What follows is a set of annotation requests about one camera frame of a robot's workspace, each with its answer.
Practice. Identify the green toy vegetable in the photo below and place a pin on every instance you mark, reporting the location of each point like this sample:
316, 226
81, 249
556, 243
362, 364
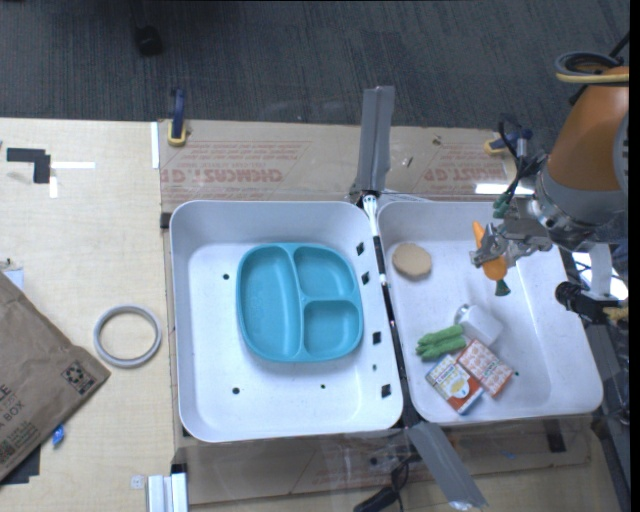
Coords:
441, 342

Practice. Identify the orange and white packet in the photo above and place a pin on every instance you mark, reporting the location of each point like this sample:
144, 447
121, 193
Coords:
486, 367

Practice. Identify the tan round biscuit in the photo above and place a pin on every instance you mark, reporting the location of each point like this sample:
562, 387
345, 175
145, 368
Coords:
412, 261

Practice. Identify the orange toy carrot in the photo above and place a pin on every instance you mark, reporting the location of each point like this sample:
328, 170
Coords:
495, 270

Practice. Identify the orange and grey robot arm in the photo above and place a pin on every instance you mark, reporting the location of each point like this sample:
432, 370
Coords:
585, 150

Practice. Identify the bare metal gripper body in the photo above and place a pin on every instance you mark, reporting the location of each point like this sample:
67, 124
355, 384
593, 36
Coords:
530, 220

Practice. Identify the blue divided plate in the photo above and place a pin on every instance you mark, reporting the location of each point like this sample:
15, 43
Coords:
270, 300

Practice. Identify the small blue packet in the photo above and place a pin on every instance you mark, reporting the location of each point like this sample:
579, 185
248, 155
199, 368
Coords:
58, 434

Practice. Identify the white plastic tray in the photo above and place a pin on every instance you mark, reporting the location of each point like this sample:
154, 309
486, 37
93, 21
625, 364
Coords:
545, 350
280, 400

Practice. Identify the black cylinder on white bracket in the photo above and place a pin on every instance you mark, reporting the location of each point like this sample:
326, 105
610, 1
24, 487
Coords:
595, 305

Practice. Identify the yellow and orange carton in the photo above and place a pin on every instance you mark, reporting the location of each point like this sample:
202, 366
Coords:
454, 384

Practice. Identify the brown paper envelope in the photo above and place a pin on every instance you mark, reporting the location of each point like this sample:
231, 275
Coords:
35, 380

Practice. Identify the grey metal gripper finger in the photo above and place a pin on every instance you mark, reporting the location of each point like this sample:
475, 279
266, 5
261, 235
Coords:
525, 247
482, 252

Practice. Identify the brown cardboard board red print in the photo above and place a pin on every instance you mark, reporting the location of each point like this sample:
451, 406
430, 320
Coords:
280, 170

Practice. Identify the white plastic bottle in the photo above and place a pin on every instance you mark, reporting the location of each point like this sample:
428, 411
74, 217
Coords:
481, 325

